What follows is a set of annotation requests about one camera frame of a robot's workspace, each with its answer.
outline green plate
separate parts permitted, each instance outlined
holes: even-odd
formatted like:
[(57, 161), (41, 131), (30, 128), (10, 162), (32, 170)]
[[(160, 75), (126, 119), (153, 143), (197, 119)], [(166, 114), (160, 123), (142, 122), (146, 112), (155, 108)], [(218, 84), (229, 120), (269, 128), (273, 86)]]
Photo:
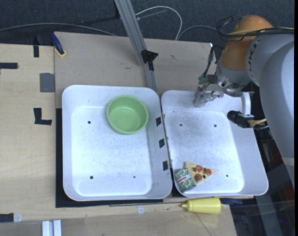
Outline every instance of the green plate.
[(137, 98), (122, 95), (110, 101), (106, 116), (110, 126), (120, 134), (134, 134), (148, 122), (148, 110)]

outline table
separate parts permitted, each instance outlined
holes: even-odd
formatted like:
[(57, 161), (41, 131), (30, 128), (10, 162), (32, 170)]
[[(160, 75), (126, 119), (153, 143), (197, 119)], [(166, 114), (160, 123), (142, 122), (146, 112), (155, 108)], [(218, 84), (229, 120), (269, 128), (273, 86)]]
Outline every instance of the table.
[[(143, 205), (145, 214), (137, 214), (137, 205), (55, 208), (56, 108), (61, 107), (62, 90), (74, 83), (146, 86), (145, 73), (128, 38), (64, 32), (56, 35), (67, 51), (65, 58), (59, 58), (50, 46), (39, 46), (36, 58), (33, 46), (0, 44), (0, 62), (19, 65), (18, 69), (0, 71), (0, 214), (13, 212), (21, 214), (23, 221), (34, 222), (62, 219), (67, 235), (80, 228), (89, 235), (95, 221), (100, 221), (98, 229), (104, 232), (126, 231), (128, 235), (141, 235), (140, 231), (144, 235), (154, 231), (182, 235), (180, 227), (188, 234), (213, 231), (236, 235), (229, 207), (223, 207), (219, 215), (195, 214), (180, 207), (185, 199), (171, 196), (163, 203)], [(156, 39), (145, 42), (149, 50), (159, 53), (154, 61), (159, 95), (169, 89), (196, 89), (197, 77), (207, 65), (209, 44)], [(71, 47), (74, 43), (90, 51), (76, 55), (73, 51), (78, 46)], [(41, 91), (40, 74), (45, 73), (55, 74), (55, 92)], [(42, 119), (50, 119), (52, 124), (34, 124), (34, 108), (41, 108)], [(118, 226), (107, 225), (109, 219)]]

